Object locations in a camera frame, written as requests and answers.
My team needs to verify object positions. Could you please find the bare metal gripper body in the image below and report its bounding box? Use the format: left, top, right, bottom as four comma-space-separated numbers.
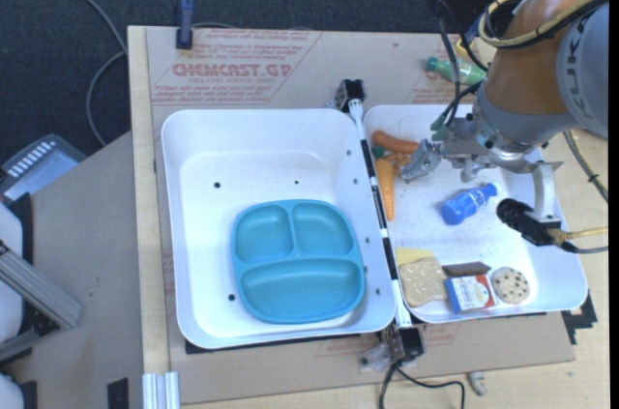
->
441, 116, 539, 172

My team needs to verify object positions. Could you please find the blue bottle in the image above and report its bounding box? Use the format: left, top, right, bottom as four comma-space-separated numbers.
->
440, 181, 500, 226

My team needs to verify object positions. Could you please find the thin black and white rod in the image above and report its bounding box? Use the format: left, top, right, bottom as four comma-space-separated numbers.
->
348, 99, 413, 327

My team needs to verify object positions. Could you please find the white plastic tray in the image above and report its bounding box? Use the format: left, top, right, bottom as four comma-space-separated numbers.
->
160, 107, 399, 350
362, 102, 590, 326

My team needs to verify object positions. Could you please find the green bottle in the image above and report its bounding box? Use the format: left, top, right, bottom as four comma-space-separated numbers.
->
425, 55, 487, 86

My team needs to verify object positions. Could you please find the brown chocolate bar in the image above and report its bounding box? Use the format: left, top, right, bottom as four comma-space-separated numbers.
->
441, 260, 492, 278

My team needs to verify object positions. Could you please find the yellow cheese slice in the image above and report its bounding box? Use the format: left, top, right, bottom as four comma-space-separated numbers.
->
395, 247, 436, 268

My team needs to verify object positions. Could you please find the chocolate chip biscuit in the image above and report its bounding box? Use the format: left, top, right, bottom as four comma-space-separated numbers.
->
489, 266, 532, 306

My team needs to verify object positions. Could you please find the blue white red carton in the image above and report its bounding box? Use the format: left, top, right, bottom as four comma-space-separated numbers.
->
443, 273, 500, 315

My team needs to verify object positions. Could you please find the tan bread slice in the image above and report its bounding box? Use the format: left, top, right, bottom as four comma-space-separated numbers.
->
398, 256, 450, 308

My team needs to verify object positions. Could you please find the blue divided plate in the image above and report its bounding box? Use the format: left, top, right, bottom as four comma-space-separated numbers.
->
230, 198, 366, 326

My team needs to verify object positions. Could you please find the brown cardboard board red print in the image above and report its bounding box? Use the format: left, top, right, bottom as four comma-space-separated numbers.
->
144, 26, 577, 406

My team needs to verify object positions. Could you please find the black cylinder on white bracket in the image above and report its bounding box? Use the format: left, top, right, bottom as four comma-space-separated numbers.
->
495, 159, 565, 248

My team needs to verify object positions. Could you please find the black block with thin wires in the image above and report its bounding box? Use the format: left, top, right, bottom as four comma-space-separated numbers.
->
376, 326, 427, 368
333, 77, 367, 114

